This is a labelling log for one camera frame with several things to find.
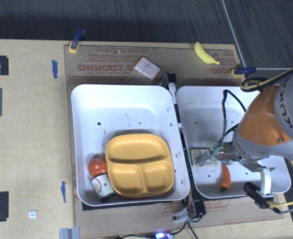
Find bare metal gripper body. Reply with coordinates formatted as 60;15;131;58
215;141;250;164

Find orange carrot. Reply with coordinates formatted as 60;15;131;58
219;163;232;193

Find white plastic tray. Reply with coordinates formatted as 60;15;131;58
175;85;292;199
70;84;191;207

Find thin black and white rod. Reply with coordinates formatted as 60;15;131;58
168;82;200;204

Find yellow divided plate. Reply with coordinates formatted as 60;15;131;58
105;133;175;199

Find yellow banana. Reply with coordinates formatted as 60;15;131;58
193;41;221;66

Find white bottle with orange cap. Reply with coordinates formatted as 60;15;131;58
88;157;116;200

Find white carton with red print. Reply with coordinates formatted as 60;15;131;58
134;56;162;81

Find brown cardboard board red print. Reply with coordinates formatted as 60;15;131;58
63;41;285;234

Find black block with thin wires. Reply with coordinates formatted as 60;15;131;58
190;198;207;218
158;72;177;87

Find black cylinder on white bracket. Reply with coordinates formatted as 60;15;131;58
243;155;277;209

